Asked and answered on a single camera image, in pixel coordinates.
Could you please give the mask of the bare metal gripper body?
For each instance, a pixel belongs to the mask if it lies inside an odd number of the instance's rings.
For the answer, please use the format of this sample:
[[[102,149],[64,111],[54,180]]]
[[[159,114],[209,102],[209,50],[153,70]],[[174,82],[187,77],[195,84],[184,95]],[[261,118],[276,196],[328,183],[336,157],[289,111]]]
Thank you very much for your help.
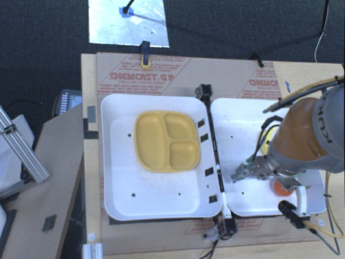
[[[249,157],[244,170],[246,176],[256,177],[259,180],[274,178],[287,191],[300,186],[300,182],[295,177],[296,173],[283,169],[271,156]]]

